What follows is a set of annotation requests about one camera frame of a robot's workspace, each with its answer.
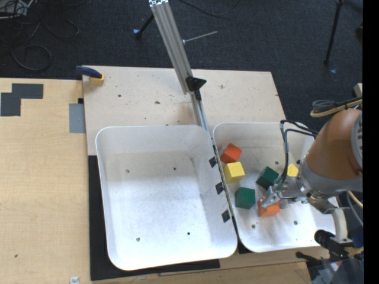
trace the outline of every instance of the red block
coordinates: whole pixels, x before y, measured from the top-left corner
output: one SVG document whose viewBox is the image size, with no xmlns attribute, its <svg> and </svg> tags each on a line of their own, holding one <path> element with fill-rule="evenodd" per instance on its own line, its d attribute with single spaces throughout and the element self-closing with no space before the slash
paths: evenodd
<svg viewBox="0 0 379 284">
<path fill-rule="evenodd" d="M 228 163 L 234 163 L 237 162 L 239 159 L 239 156 L 242 154 L 242 149 L 238 148 L 237 146 L 233 145 L 232 143 L 229 143 L 229 145 L 226 147 L 223 155 L 221 156 L 220 160 L 224 162 L 225 164 Z"/>
</svg>

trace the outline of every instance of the black carpet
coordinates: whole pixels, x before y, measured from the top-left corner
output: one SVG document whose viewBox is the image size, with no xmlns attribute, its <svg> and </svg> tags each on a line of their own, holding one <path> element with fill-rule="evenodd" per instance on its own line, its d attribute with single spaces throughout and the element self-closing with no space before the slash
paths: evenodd
<svg viewBox="0 0 379 284">
<path fill-rule="evenodd" d="M 39 0 L 23 20 L 3 10 L 0 76 L 76 79 L 84 64 L 172 68 L 154 21 L 140 40 L 133 33 L 152 14 L 148 1 Z M 337 0 L 169 2 L 184 40 L 217 31 L 186 43 L 192 69 L 271 72 L 290 120 L 319 130 L 326 120 L 310 116 L 312 102 L 350 99 L 362 82 L 363 0 L 343 0 L 329 64 Z"/>
</svg>

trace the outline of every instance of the dark green block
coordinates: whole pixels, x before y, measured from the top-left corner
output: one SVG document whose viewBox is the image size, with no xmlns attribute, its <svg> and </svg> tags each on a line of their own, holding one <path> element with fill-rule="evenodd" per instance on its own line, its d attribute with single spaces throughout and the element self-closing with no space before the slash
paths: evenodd
<svg viewBox="0 0 379 284">
<path fill-rule="evenodd" d="M 274 185 L 274 182 L 278 176 L 279 174 L 276 171 L 267 166 L 263 171 L 261 171 L 255 182 L 261 185 L 264 189 L 268 189 L 270 185 Z"/>
<path fill-rule="evenodd" d="M 235 196 L 236 207 L 249 209 L 255 204 L 255 189 L 240 187 Z"/>
</svg>

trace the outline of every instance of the empty white tray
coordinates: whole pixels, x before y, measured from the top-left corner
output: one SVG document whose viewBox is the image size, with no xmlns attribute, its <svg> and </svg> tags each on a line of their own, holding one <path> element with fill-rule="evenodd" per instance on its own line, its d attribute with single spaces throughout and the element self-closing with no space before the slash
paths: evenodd
<svg viewBox="0 0 379 284">
<path fill-rule="evenodd" d="M 107 127 L 96 137 L 108 255 L 137 270 L 232 255 L 237 236 L 197 125 Z"/>
<path fill-rule="evenodd" d="M 285 128 L 295 128 L 295 125 L 285 124 Z M 257 204 L 250 209 L 235 206 L 235 192 L 240 187 L 254 189 L 256 201 L 264 196 L 265 189 L 256 185 L 255 181 L 266 166 L 282 173 L 285 156 L 278 122 L 221 123 L 215 126 L 213 137 L 220 156 L 229 143 L 242 149 L 239 161 L 246 175 L 239 183 L 228 183 L 227 190 L 239 238 L 248 250 L 265 252 L 319 246 L 314 240 L 317 230 L 335 233 L 332 216 L 321 214 L 310 204 L 290 204 L 273 217 L 260 217 Z M 304 158 L 313 137 L 289 132 L 287 138 L 288 164 L 297 165 L 296 161 Z M 335 198 L 330 201 L 337 205 Z"/>
</svg>

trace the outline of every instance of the orange cube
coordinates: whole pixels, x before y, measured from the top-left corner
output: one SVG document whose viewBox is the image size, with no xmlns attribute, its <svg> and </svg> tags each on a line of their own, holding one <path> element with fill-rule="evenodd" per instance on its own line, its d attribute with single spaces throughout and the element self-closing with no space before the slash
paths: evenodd
<svg viewBox="0 0 379 284">
<path fill-rule="evenodd" d="M 273 204 L 273 205 L 270 205 L 266 208 L 263 208 L 262 207 L 262 200 L 265 199 L 265 197 L 262 197 L 262 199 L 260 199 L 257 204 L 258 204 L 258 214 L 260 217 L 272 217 L 274 215 L 276 215 L 278 212 L 280 212 L 280 207 L 279 207 L 279 202 Z"/>
<path fill-rule="evenodd" d="M 242 149 L 238 148 L 237 146 L 233 145 L 232 143 L 229 143 L 229 145 L 226 147 L 223 155 L 221 156 L 220 160 L 224 162 L 225 164 L 228 163 L 234 163 L 237 162 L 239 159 L 239 156 L 242 154 Z"/>
</svg>

